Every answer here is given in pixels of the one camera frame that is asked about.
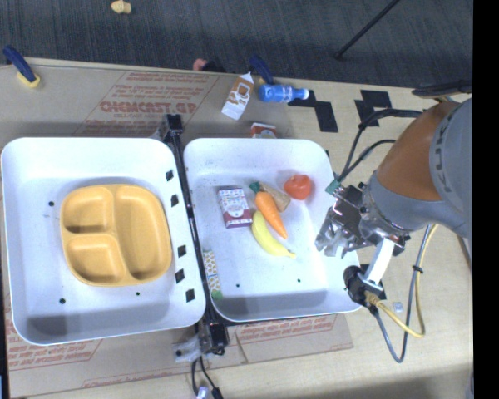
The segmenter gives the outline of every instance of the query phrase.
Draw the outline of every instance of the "black pole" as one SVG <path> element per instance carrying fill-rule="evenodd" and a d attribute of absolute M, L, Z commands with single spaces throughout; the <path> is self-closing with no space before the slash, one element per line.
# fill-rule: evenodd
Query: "black pole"
<path fill-rule="evenodd" d="M 342 47 L 338 52 L 334 54 L 335 59 L 340 59 L 342 55 L 353 45 L 357 40 L 362 37 L 368 30 L 373 27 L 384 15 L 386 15 L 392 7 L 399 3 L 400 0 L 392 0 L 366 27 L 364 27 L 351 41 Z"/>

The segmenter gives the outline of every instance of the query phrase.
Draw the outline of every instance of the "tomato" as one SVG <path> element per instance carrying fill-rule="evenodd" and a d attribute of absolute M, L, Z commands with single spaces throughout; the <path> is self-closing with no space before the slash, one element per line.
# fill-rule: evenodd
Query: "tomato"
<path fill-rule="evenodd" d="M 312 183 L 307 175 L 292 175 L 284 182 L 284 191 L 296 200 L 304 200 L 310 195 Z"/>

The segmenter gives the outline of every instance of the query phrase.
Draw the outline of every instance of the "yellow plate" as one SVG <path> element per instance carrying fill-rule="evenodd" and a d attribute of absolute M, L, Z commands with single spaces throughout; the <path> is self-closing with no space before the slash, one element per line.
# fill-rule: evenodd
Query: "yellow plate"
<path fill-rule="evenodd" d="M 150 282 L 172 261 L 165 211 L 159 199 L 140 186 L 73 190 L 62 203 L 61 233 L 68 268 L 90 285 Z"/>

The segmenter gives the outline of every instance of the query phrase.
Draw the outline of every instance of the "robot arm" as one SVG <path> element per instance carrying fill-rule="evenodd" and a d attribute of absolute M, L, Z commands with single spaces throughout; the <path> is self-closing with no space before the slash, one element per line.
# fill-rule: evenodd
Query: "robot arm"
<path fill-rule="evenodd" d="M 375 293 L 393 255 L 409 234 L 442 224 L 472 246 L 472 99 L 444 101 L 424 111 L 401 134 L 366 185 L 339 186 L 315 245 L 327 255 L 375 246 L 366 273 L 344 274 L 349 295 L 363 304 Z"/>

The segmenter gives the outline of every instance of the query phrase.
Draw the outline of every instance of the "gray carpet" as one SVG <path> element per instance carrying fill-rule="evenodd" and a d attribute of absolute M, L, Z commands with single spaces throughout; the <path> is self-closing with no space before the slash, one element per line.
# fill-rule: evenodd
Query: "gray carpet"
<path fill-rule="evenodd" d="M 418 87 L 472 79 L 473 0 L 0 0 L 0 64 L 28 57 L 190 69 L 197 57 L 243 72 L 259 54 L 275 76 Z"/>

